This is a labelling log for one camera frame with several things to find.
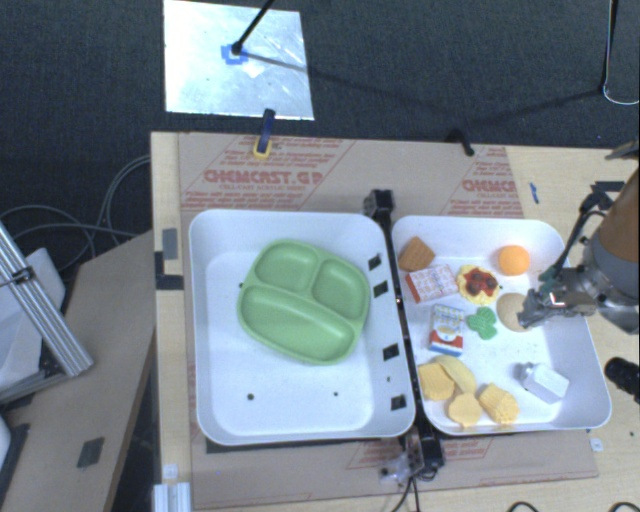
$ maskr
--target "hinged white tray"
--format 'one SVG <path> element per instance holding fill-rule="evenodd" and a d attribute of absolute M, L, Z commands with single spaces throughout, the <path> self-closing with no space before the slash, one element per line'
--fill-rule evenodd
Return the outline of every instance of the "hinged white tray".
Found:
<path fill-rule="evenodd" d="M 240 326 L 240 284 L 260 251 L 282 238 L 332 252 L 369 280 L 364 329 L 338 364 L 293 359 Z M 395 437 L 409 429 L 415 401 L 386 243 L 375 222 L 357 214 L 210 210 L 191 223 L 189 247 L 196 410 L 207 437 L 249 445 Z"/>
<path fill-rule="evenodd" d="M 537 276 L 562 252 L 563 241 L 549 225 L 533 220 L 408 216 L 396 222 L 393 243 L 399 254 L 420 236 L 436 253 L 434 264 L 457 273 L 465 264 L 496 271 L 501 293 L 526 294 Z M 290 238 L 317 245 L 360 268 L 372 300 L 354 352 L 336 365 L 318 366 L 292 359 L 252 339 L 240 326 L 236 301 L 253 261 L 269 243 Z M 525 246 L 529 271 L 517 277 L 497 272 L 497 251 Z M 415 416 L 407 356 L 384 235 L 364 215 L 308 212 L 210 210 L 189 230 L 196 355 L 196 410 L 207 437 L 223 445 L 251 445 L 329 439 L 394 437 Z M 369 268 L 369 260 L 380 259 Z M 476 306 L 459 294 L 416 304 L 400 271 L 414 361 L 437 355 L 428 350 L 431 306 Z M 373 296 L 386 283 L 388 291 Z M 463 429 L 446 415 L 447 402 L 422 400 L 427 417 L 450 435 L 482 435 L 539 430 L 595 428 L 611 414 L 611 401 L 586 321 L 559 318 L 531 332 L 516 334 L 497 324 L 491 340 L 466 330 L 461 360 L 480 389 L 493 382 L 518 400 L 521 414 L 511 426 L 484 414 Z M 542 362 L 566 376 L 567 396 L 554 405 L 526 391 L 517 379 L 521 364 Z"/>
<path fill-rule="evenodd" d="M 447 264 L 454 275 L 466 264 L 491 270 L 502 287 L 501 294 L 526 295 L 529 288 L 537 289 L 538 276 L 555 263 L 564 248 L 557 231 L 536 220 L 407 216 L 393 228 L 396 253 L 414 236 L 435 252 L 433 265 Z M 531 266 L 525 274 L 507 277 L 500 273 L 498 251 L 505 245 L 521 245 L 529 251 Z M 404 279 L 406 272 L 399 272 L 415 362 L 421 365 L 438 355 L 426 342 L 432 306 L 452 306 L 467 315 L 474 314 L 478 306 L 458 293 L 416 304 Z M 490 307 L 495 311 L 496 303 Z M 611 399 L 584 318 L 553 318 L 525 333 L 514 333 L 499 320 L 496 328 L 498 334 L 490 340 L 466 329 L 460 360 L 473 371 L 480 391 L 493 382 L 516 397 L 521 410 L 517 421 L 500 426 L 483 414 L 476 427 L 463 429 L 447 417 L 447 401 L 423 400 L 427 417 L 437 429 L 450 435 L 477 435 L 596 428 L 608 421 Z M 570 380 L 564 399 L 549 405 L 523 388 L 518 374 L 528 362 L 545 363 Z"/>

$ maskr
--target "cardboard sheet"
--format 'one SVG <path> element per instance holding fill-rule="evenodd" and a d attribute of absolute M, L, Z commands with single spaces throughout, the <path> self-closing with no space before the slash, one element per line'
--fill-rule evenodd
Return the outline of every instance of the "cardboard sheet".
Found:
<path fill-rule="evenodd" d="M 208 208 L 359 212 L 372 189 L 392 189 L 395 220 L 414 215 L 521 218 L 503 147 L 274 137 L 270 158 L 255 136 L 181 134 L 183 263 L 190 376 L 193 503 L 196 510 L 389 494 L 379 469 L 396 439 L 226 449 L 207 443 L 195 418 L 195 365 L 188 226 Z M 421 490 L 455 489 L 598 474 L 584 431 L 444 441 L 446 465 Z"/>

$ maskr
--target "orange toy fruit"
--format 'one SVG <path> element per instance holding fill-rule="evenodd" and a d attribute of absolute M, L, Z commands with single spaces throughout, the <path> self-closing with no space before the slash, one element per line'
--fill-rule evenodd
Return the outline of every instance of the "orange toy fruit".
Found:
<path fill-rule="evenodd" d="M 519 276 L 529 269 L 531 257 L 524 247 L 507 245 L 500 250 L 498 264 L 504 275 Z"/>

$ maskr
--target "black carpet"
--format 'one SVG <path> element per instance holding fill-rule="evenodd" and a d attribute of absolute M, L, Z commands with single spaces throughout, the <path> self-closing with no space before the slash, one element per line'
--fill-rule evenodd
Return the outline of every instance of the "black carpet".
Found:
<path fill-rule="evenodd" d="M 278 121 L 275 133 L 439 141 L 457 128 L 476 143 L 574 147 L 615 147 L 638 133 L 638 107 L 599 90 L 604 0 L 274 7 L 301 13 L 316 118 Z M 622 0 L 610 80 L 620 99 L 638 96 L 639 20 L 640 4 Z M 256 119 L 165 112 L 163 49 L 159 0 L 2 2 L 0 212 L 44 204 L 95 223 L 117 171 L 149 152 L 151 131 L 258 129 Z M 150 227 L 148 182 L 142 171 L 120 187 L 116 227 Z M 15 235 L 60 220 L 42 211 L 4 218 Z M 38 231 L 20 244 L 46 244 L 62 264 L 83 239 Z"/>

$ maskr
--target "black rod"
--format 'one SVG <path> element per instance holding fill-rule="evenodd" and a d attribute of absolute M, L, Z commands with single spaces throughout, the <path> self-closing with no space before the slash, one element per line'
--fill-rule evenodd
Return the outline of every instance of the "black rod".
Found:
<path fill-rule="evenodd" d="M 240 55 L 240 52 L 242 51 L 242 45 L 247 40 L 247 38 L 251 35 L 251 32 L 253 32 L 253 29 L 256 28 L 258 23 L 260 23 L 260 20 L 262 19 L 262 17 L 267 13 L 269 8 L 275 1 L 276 0 L 267 0 L 267 2 L 264 4 L 262 9 L 260 9 L 260 12 L 258 13 L 258 15 L 251 22 L 251 25 L 249 25 L 247 30 L 244 31 L 244 34 L 242 34 L 242 37 L 238 39 L 235 43 L 233 43 L 233 45 L 231 46 L 231 53 L 233 53 L 234 55 Z"/>

